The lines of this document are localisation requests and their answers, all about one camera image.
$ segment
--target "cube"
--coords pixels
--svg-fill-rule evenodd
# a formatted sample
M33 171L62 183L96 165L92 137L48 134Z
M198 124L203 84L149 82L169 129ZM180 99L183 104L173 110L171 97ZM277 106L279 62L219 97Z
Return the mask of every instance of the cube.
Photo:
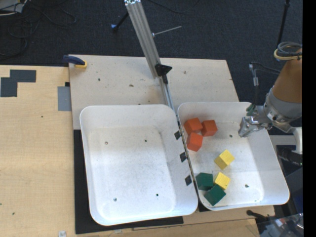
M231 181L231 179L224 175L222 172L219 172L214 179L214 184L217 184L218 186L220 186L223 190L227 189L227 186L229 184L229 182Z
M198 118L191 118L184 123L184 128L187 131L188 135L190 135L192 132L198 133L199 131L201 131L203 126Z
M201 133L204 137L213 136L217 132L217 125L215 120L204 120L202 122L202 130Z
M235 160L235 157L229 152L227 149L224 150L215 160L214 162L221 168L226 168L231 162Z
M224 196L226 195L225 191L222 188L215 184L212 189L207 191L204 197L211 203L211 205L217 204Z
M208 191L213 187L213 174L201 172L196 176L197 187L199 190Z
M192 132L187 138L187 148L197 152L202 147L203 136Z

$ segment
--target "yellow block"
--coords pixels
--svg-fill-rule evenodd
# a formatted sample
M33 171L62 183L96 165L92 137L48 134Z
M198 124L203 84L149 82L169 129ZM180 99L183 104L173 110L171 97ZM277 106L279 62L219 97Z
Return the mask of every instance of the yellow block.
M224 175L222 172L219 172L215 176L214 184L219 185L223 190L225 190L230 181L231 179L228 176Z
M231 162L235 160L235 157L226 149L223 151L214 162L221 168L226 168Z

